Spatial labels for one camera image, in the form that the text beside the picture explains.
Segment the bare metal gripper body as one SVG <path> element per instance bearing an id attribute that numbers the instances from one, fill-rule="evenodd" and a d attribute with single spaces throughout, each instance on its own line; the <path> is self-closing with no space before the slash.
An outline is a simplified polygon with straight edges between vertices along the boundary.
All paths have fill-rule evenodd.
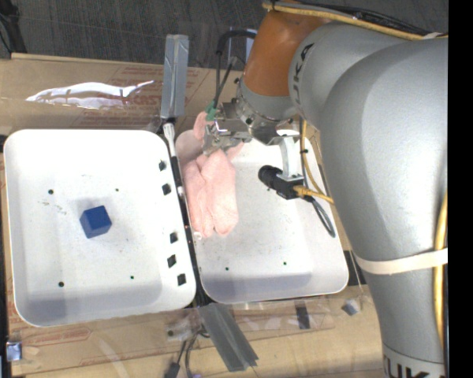
<path id="1" fill-rule="evenodd" d="M 247 103 L 223 102 L 214 115 L 219 139 L 223 135 L 237 134 L 244 143 L 252 139 L 262 144 L 279 144 L 283 139 L 277 132 L 280 120 L 271 120 L 253 110 Z"/>

